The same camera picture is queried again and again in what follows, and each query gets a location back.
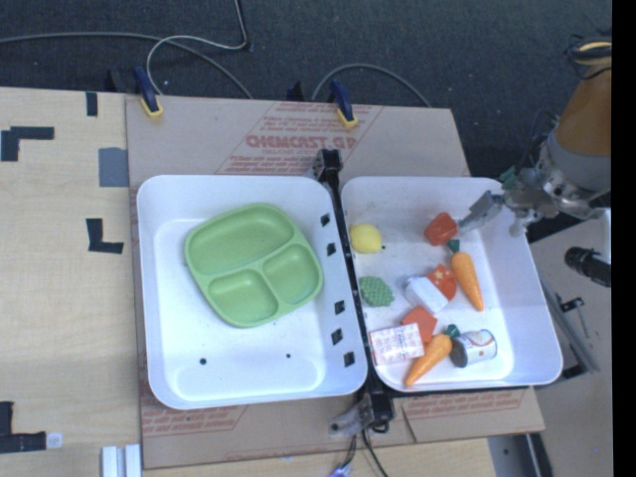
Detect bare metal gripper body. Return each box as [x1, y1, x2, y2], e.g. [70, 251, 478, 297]
[504, 167, 606, 222]

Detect red pepper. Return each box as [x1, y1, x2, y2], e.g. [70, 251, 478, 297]
[423, 211, 459, 247]

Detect orange carrot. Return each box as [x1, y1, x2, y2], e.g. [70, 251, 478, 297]
[445, 238, 486, 313]
[403, 323, 461, 388]

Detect white plastic tray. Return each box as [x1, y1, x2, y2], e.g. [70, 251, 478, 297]
[340, 175, 564, 394]
[135, 174, 370, 411]

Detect white and red carton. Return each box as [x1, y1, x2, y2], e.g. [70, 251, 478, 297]
[402, 263, 458, 316]

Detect yellow lemon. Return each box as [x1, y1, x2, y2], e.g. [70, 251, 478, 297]
[349, 223, 386, 255]

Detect red cube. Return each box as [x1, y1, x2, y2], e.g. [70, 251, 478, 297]
[399, 305, 439, 345]

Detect small white can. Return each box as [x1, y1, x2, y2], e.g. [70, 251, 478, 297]
[449, 328, 499, 369]

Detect green grapes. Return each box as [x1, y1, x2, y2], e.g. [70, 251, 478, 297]
[358, 275, 397, 309]

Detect thin black and white rod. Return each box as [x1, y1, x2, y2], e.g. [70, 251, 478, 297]
[326, 179, 381, 439]

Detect white packet with red print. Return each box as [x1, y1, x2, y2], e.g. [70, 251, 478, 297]
[368, 323, 426, 367]

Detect green divided plate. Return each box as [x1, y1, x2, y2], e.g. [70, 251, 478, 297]
[183, 202, 325, 329]

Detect brown cardboard board red print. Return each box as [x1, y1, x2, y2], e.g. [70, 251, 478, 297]
[124, 94, 547, 470]

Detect black cylinder on white bracket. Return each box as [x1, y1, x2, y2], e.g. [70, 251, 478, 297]
[563, 206, 613, 288]

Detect black block with thin wires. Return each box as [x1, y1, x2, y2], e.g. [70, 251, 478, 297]
[365, 390, 397, 434]
[311, 148, 345, 185]

